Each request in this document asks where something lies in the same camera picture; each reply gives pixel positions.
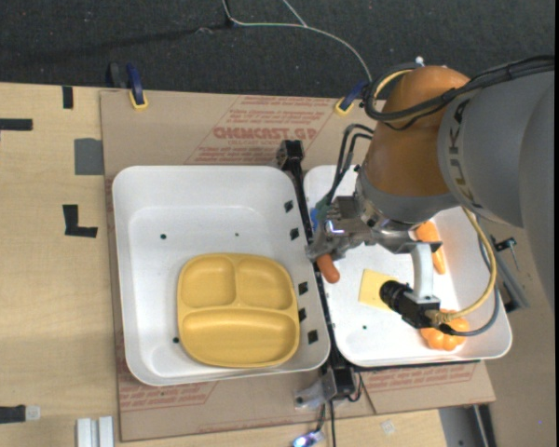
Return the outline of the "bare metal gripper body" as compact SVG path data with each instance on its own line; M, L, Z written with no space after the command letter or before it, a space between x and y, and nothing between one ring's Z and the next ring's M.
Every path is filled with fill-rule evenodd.
M348 237L350 249L379 245L392 253L408 253L417 244L411 236L414 228L414 223L390 219L366 199L337 196L322 222L322 241Z

